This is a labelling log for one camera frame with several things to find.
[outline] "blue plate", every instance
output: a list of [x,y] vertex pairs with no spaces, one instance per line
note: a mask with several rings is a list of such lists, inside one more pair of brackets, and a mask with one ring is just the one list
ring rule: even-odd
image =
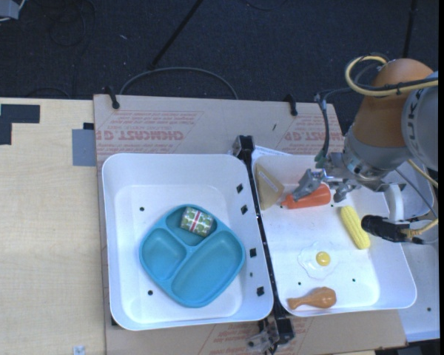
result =
[[[179,227],[187,206],[214,217],[206,237]],[[200,308],[219,296],[245,262],[235,233],[200,206],[183,205],[166,213],[140,244],[140,262],[149,276],[182,305]]]

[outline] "corn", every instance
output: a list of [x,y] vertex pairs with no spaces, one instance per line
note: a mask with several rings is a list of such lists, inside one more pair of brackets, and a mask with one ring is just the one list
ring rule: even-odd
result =
[[360,218],[355,209],[349,205],[343,206],[340,209],[340,217],[356,247],[359,249],[367,249],[370,247],[370,237],[367,232],[362,229]]

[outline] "fried egg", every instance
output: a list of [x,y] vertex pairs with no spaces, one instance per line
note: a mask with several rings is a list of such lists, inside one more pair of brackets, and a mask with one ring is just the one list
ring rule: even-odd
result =
[[339,263],[335,247],[329,241],[317,241],[303,248],[297,261],[314,279],[324,279]]

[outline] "brown cylinder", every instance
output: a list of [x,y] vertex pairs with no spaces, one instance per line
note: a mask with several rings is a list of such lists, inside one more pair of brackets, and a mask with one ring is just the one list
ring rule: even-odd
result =
[[[373,87],[424,79],[432,70],[414,59],[401,58],[388,62],[378,73]],[[378,147],[404,147],[401,115],[409,95],[390,95],[382,98],[365,96],[352,125],[352,132],[360,142]]]

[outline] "black clip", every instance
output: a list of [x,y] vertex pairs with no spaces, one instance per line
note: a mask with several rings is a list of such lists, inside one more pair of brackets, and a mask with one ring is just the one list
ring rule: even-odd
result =
[[297,116],[297,110],[296,110],[296,101],[295,98],[291,95],[288,94],[286,95],[286,97],[283,99],[283,101],[285,101],[286,103],[289,103],[289,107],[291,108],[291,115],[293,117]]
[[112,100],[112,108],[118,109],[120,108],[120,103],[117,101],[115,93],[113,92],[112,86],[105,86],[105,93],[110,95],[110,99]]

